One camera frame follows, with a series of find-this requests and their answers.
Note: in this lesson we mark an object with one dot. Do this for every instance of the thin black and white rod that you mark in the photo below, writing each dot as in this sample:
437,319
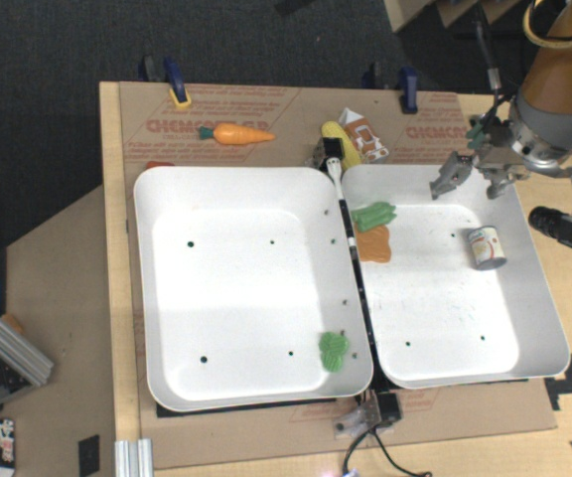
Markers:
353,246

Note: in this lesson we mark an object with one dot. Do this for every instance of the brown cardboard board red print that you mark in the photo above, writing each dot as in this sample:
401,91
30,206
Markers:
266,437

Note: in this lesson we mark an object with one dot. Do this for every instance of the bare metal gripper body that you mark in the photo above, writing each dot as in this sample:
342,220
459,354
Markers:
512,154

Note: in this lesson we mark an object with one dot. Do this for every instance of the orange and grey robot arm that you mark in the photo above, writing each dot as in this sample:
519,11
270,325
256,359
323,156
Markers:
559,82

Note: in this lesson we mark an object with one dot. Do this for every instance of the yellow corn cob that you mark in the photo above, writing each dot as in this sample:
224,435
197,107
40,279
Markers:
341,142

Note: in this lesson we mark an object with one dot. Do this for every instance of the small white can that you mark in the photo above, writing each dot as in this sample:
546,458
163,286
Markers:
487,249

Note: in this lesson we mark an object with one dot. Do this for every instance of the green broccoli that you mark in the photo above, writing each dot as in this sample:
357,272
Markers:
333,351

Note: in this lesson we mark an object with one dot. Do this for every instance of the black cylinder on white bracket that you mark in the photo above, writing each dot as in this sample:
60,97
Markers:
564,226

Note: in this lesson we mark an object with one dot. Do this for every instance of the orange carrot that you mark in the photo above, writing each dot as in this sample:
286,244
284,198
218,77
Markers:
239,134

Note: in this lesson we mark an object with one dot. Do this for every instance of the orange flat toy food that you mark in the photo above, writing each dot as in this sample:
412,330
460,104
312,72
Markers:
374,247

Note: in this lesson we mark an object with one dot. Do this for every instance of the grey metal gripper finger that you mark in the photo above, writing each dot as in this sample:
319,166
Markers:
500,183
452,173

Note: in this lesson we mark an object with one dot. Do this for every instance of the white plastic tray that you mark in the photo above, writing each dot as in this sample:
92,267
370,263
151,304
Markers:
236,286
445,306

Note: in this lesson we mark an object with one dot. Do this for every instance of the white and orange carton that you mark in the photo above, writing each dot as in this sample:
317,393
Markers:
365,139

